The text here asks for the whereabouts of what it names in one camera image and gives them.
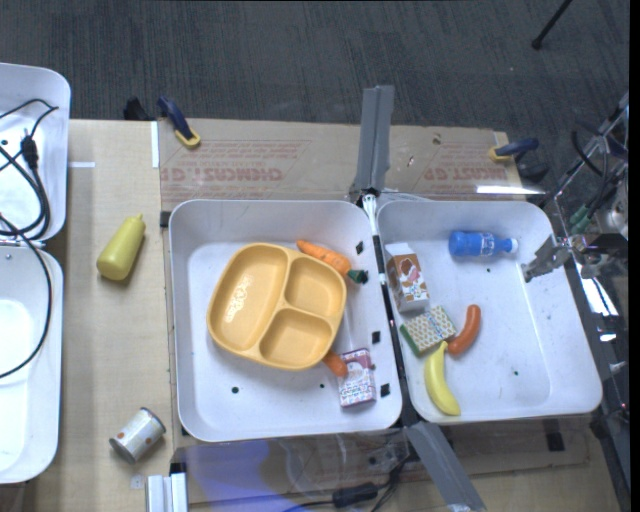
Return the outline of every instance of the blue bottle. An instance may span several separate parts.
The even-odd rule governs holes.
[[[518,241],[515,238],[498,238],[492,233],[452,231],[449,236],[449,252],[452,256],[492,256],[517,250]]]

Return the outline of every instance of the black plug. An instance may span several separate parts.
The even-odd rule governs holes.
[[[336,508],[342,508],[361,501],[372,500],[376,496],[378,496],[378,488],[371,482],[367,482],[366,484],[334,491],[331,495],[331,501],[333,501],[333,505]]]
[[[36,146],[36,141],[33,140],[31,135],[26,134],[24,139],[20,141],[20,148],[29,169],[36,172],[38,170],[38,146]]]

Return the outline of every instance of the yellow squeeze bottle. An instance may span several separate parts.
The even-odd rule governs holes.
[[[96,265],[102,276],[113,281],[122,281],[129,275],[142,243],[144,229],[142,214],[124,220],[98,256]]]

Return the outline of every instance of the yellow divided plate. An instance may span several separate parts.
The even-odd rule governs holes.
[[[326,263],[279,245],[249,244],[227,263],[209,301],[207,327],[234,354],[303,370],[331,348],[346,297],[343,277]]]

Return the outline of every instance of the plastic bottle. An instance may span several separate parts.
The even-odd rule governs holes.
[[[140,249],[145,227],[142,214],[124,220],[98,257],[96,265],[100,274],[113,281],[122,281],[129,275]]]
[[[498,238],[493,233],[452,231],[449,236],[449,252],[452,256],[492,256],[517,250],[518,241],[515,238]]]

